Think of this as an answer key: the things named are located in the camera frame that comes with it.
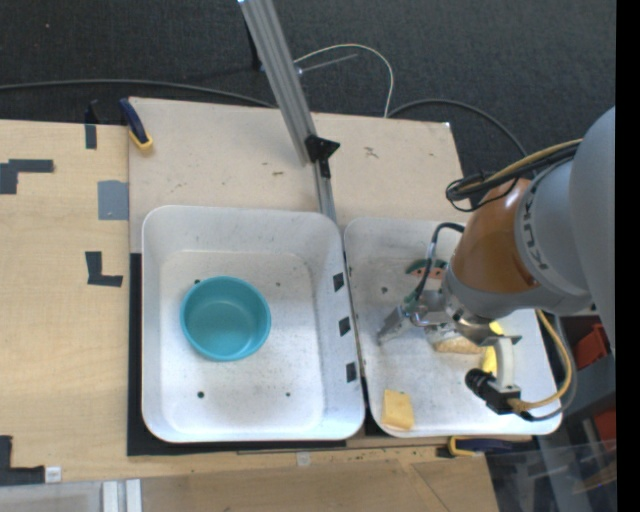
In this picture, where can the black cylinder on white bracket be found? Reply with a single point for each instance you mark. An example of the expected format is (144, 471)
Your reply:
(505, 372)

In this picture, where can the beige toy bread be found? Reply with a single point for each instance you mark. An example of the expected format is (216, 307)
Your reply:
(457, 346)

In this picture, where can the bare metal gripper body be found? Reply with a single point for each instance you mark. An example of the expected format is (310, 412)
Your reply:
(434, 311)

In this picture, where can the yellow banana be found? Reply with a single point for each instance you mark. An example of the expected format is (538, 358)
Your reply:
(490, 362)

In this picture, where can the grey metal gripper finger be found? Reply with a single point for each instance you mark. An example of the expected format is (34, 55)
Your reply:
(389, 335)
(395, 316)

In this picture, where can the yellow toy cheese slice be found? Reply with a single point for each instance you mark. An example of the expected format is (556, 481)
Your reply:
(398, 410)

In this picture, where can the white plastic tray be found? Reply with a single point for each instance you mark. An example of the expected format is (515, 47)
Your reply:
(435, 395)
(280, 340)

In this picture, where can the pale wood board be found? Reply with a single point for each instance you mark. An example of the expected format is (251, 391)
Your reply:
(225, 160)

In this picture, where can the blue bowl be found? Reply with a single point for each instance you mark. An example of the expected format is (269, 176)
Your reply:
(225, 320)

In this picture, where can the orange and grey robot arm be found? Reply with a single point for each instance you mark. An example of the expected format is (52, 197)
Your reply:
(545, 250)

